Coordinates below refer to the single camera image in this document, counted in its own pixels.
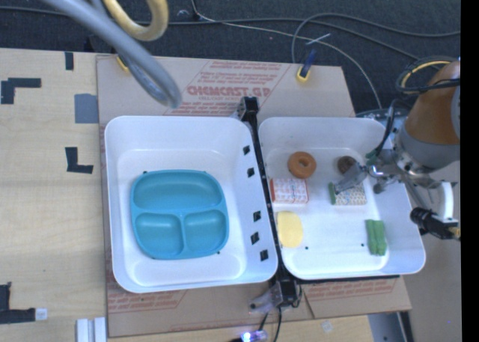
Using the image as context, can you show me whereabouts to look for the orange and white carton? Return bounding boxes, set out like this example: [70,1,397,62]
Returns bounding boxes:
[269,177,310,205]

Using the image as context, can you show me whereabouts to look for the blue divided plate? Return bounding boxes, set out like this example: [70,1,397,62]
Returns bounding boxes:
[129,168,231,260]

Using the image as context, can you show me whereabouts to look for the brown biscuit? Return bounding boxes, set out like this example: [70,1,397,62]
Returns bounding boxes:
[336,155,359,175]

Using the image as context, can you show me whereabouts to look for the white plastic tray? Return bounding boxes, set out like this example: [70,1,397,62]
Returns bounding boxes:
[103,114,280,294]
[257,115,427,281]

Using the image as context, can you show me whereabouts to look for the yellow oval toy food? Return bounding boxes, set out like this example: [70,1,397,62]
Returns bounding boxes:
[275,210,305,249]

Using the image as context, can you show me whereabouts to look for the orange doughnut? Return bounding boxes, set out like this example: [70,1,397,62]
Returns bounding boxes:
[287,150,318,180]

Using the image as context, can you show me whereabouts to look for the white patterned packet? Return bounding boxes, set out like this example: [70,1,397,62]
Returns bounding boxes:
[334,182,368,207]

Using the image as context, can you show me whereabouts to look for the black cylinder on white bracket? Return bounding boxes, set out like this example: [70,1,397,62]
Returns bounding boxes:
[409,180,461,242]

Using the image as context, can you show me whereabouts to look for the brown cardboard board red print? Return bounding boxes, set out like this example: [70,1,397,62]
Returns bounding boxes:
[95,54,413,338]

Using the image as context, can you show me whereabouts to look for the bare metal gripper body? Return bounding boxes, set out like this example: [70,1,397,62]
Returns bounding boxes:
[367,147,442,189]

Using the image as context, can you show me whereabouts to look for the green toy beans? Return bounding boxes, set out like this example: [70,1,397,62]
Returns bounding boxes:
[364,219,388,257]

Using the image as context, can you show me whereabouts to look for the thin black rod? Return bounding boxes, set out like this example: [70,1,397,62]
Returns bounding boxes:
[248,115,287,282]

